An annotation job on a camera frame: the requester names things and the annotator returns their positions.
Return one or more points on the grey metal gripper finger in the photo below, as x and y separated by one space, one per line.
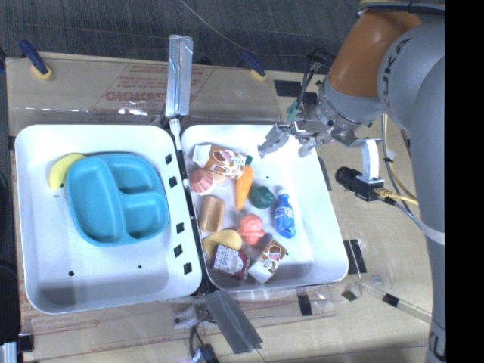
274 140
307 146

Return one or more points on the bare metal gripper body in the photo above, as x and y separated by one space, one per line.
321 127

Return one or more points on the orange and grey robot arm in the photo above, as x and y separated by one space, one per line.
416 62

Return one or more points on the orange and white carton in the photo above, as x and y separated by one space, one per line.
223 161

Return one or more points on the orange carrot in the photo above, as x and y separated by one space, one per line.
244 187

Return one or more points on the green broccoli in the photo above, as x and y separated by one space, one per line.
261 197

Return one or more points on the white plastic tray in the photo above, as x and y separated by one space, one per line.
106 278
314 210

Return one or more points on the blue bottle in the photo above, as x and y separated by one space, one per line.
284 218

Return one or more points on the pink shell-shaped cake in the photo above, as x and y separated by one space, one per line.
202 182

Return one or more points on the pink-orange lumpy toy food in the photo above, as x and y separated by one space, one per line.
251 229

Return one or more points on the tan bread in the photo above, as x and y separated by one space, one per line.
212 214

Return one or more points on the yellow rounded toy food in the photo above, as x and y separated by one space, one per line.
225 238

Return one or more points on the brown and white carton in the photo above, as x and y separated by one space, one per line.
269 261

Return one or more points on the dark red packet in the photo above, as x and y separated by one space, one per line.
230 261

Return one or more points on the blue divided plate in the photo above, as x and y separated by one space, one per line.
113 202

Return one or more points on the brown cardboard board red print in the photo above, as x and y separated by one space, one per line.
94 85

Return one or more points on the yellow banana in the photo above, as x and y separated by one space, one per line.
58 170

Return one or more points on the black cylinder on white bracket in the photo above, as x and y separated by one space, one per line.
355 183

